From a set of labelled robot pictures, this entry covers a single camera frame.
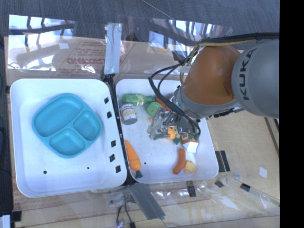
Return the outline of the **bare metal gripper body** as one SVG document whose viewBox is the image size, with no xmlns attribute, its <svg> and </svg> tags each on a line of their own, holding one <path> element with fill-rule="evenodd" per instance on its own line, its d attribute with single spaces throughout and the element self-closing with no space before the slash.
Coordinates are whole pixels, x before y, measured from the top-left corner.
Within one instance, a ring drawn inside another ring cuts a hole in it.
<svg viewBox="0 0 304 228">
<path fill-rule="evenodd" d="M 166 113 L 170 114 L 169 126 L 175 127 L 177 129 L 178 134 L 187 134 L 193 132 L 192 125 L 185 117 L 177 114 L 175 111 L 171 110 L 167 105 L 165 106 L 165 108 Z"/>
</svg>

